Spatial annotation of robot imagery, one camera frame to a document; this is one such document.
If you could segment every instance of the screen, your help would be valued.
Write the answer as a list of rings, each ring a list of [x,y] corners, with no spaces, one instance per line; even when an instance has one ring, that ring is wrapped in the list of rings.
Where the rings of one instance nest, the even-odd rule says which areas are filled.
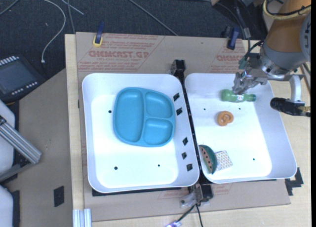
[[[3,94],[21,88],[36,80],[20,61],[0,67],[0,90]]]

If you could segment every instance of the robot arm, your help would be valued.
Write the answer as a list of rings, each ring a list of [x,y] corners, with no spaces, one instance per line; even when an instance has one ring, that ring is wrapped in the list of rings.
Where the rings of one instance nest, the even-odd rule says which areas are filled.
[[[271,106],[288,114],[302,115],[297,108],[304,105],[300,101],[300,79],[303,76],[291,73],[311,61],[311,0],[286,0],[278,14],[269,13],[266,6],[265,1],[265,13],[275,20],[266,39],[251,47],[240,60],[239,69],[243,72],[236,73],[233,92],[241,95],[268,80],[289,81],[292,95],[286,101],[295,107],[283,110],[276,100],[271,101]],[[260,47],[260,52],[251,53],[256,46]]]

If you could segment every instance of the white cable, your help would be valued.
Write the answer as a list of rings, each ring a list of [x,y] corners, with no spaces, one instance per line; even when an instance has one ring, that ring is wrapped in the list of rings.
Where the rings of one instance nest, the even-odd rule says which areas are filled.
[[[45,46],[42,54],[41,54],[41,62],[44,64],[45,63],[45,60],[44,60],[44,53],[46,52],[46,49],[48,48],[48,46],[55,40],[55,38],[57,38],[57,36],[63,31],[63,29],[65,28],[65,25],[66,25],[66,15],[64,13],[64,11],[61,9],[60,6],[58,6],[57,4],[53,3],[52,1],[49,1],[49,0],[42,0],[42,1],[46,1],[54,6],[56,6],[60,12],[63,14],[64,16],[64,23],[63,23],[63,26],[61,27],[61,29],[59,30],[59,32],[48,42],[48,44]]]

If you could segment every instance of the green object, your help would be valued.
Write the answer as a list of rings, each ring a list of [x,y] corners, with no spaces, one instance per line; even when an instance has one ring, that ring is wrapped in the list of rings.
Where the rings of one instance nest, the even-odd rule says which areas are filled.
[[[221,98],[223,102],[234,102],[241,103],[244,101],[254,102],[256,100],[256,95],[254,94],[242,94],[236,95],[232,90],[224,89],[222,90]]]
[[[199,145],[200,153],[209,173],[214,174],[217,168],[217,158],[214,151],[206,145]]]

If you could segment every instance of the green bottle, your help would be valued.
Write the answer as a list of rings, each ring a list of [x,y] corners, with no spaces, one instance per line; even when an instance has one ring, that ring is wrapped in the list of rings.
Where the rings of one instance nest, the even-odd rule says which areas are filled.
[[[254,102],[256,100],[256,95],[254,94],[242,94],[236,95],[232,90],[224,89],[222,90],[222,101],[224,102],[234,102],[241,103],[244,101]]]

